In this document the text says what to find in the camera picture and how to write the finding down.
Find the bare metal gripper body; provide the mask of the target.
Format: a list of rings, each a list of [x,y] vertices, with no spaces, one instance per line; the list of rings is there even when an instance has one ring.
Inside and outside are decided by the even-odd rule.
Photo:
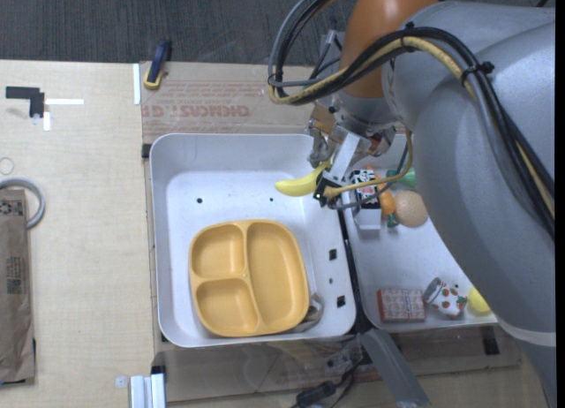
[[[322,139],[325,136],[332,136],[339,141],[339,147],[342,145],[349,133],[345,128],[341,127],[328,108],[316,103],[310,116],[310,134],[313,131],[319,131]],[[361,143],[358,146],[357,153],[361,155],[382,155],[389,151],[396,137],[396,127],[391,125],[387,128],[366,129],[368,135],[361,131]]]

